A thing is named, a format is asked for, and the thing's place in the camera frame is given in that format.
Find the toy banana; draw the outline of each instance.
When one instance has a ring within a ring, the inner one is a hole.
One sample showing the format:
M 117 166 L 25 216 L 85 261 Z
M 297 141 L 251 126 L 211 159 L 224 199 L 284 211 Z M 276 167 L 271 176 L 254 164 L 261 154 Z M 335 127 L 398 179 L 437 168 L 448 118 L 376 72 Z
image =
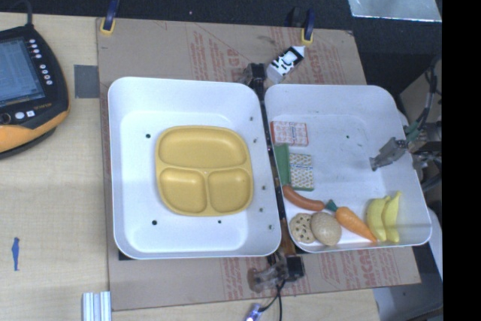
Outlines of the toy banana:
M 391 197 L 389 195 L 384 198 L 375 198 L 368 206 L 366 223 L 379 241 L 385 241 L 387 239 L 386 229 L 383 223 L 383 210 L 386 202 L 390 199 Z
M 399 242 L 399 232 L 396 228 L 396 222 L 398 221 L 399 210 L 399 197 L 401 192 L 397 191 L 392 199 L 388 200 L 383 209 L 383 223 L 386 230 L 386 238 L 391 242 Z

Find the wooden table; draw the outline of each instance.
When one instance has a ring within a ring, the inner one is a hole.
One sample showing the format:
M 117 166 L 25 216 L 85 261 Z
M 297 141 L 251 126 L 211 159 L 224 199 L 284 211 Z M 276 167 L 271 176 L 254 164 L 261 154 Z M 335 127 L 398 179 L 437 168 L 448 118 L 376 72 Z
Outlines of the wooden table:
M 0 13 L 0 30 L 25 23 L 25 14 Z M 75 65 L 98 64 L 95 18 L 34 15 L 33 23 L 65 72 L 71 112 L 51 137 L 0 160 L 0 319 L 79 321 L 82 294 L 109 290 L 99 100 L 75 98 L 73 87 Z M 15 237 L 18 271 L 11 252 Z M 252 303 L 130 310 L 113 312 L 112 319 L 242 320 Z M 262 320 L 278 317 L 274 305 Z M 283 319 L 379 316 L 373 291 L 366 289 L 283 297 Z

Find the yellow divided plate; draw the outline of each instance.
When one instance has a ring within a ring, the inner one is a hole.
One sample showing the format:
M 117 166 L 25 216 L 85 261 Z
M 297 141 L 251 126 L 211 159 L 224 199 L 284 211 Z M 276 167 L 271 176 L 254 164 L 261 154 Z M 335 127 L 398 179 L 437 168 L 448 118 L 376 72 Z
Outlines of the yellow divided plate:
M 157 187 L 173 212 L 238 213 L 253 198 L 249 150 L 236 132 L 216 126 L 175 126 L 156 143 Z

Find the gray tape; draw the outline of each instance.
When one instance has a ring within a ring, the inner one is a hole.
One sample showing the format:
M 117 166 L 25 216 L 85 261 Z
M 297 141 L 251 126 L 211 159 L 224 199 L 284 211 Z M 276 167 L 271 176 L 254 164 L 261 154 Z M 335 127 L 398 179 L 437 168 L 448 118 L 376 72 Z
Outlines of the gray tape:
M 98 98 L 98 67 L 74 65 L 75 98 Z

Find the white tray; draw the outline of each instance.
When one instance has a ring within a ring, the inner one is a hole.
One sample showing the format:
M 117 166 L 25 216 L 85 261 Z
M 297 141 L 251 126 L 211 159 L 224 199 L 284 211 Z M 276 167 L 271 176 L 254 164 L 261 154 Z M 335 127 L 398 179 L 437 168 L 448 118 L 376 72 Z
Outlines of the white tray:
M 347 206 L 362 219 L 368 202 L 402 191 L 398 214 L 400 242 L 371 243 L 343 229 L 338 245 L 320 242 L 296 243 L 310 253 L 358 250 L 424 244 L 431 237 L 431 219 L 413 159 L 405 153 L 391 165 L 372 171 L 369 157 L 391 137 L 405 139 L 401 118 L 390 94 L 377 86 L 327 86 L 280 84 L 265 96 L 269 122 L 273 120 L 307 124 L 307 147 L 289 147 L 291 152 L 312 156 L 314 190 L 300 192 L 308 198 Z M 284 199 L 290 221 L 300 212 Z
M 108 91 L 113 233 L 134 259 L 266 256 L 280 223 L 256 94 L 238 83 L 124 77 Z M 246 142 L 253 200 L 240 213 L 191 217 L 170 211 L 156 184 L 156 139 L 173 126 L 232 129 Z

